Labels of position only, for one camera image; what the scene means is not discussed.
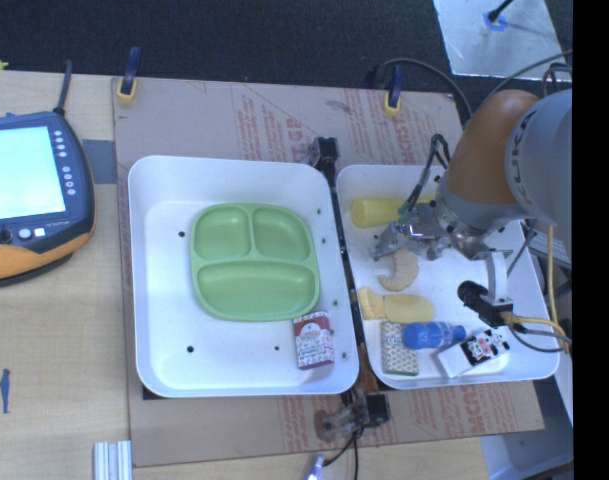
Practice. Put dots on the yellow patterned small carton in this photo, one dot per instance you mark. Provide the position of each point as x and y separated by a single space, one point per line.
396 360

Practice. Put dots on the white carton with cow print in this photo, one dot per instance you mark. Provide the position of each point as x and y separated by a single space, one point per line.
476 350

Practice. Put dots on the black cylinder on white bracket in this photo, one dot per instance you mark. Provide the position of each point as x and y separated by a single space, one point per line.
481 303

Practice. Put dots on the yellow bottle with ridged cap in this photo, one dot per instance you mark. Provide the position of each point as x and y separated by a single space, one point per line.
404 308

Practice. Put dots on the red and white small carton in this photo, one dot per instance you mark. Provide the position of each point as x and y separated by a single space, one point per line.
312 340

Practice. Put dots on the brown cardboard board red print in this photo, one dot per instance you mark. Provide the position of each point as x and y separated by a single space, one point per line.
194 118

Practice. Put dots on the thin black rod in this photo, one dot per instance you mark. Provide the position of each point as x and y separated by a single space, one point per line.
345 255

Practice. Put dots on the yellow cylinder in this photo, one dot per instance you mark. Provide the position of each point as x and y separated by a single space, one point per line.
374 212

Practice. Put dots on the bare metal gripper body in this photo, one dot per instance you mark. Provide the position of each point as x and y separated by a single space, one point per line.
436 228

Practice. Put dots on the blue bottle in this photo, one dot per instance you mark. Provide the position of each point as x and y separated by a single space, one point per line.
429 335

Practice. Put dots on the white plastic tray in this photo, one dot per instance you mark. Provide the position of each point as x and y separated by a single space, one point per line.
449 293
169 278

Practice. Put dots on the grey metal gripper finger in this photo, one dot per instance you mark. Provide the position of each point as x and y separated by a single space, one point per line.
388 244
436 251

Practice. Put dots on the green divided plate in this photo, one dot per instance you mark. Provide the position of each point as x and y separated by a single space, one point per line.
254 278

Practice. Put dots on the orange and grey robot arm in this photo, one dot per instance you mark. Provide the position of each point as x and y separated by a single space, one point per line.
489 153

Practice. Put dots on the tan toy croissant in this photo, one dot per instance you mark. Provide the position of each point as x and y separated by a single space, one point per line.
401 275

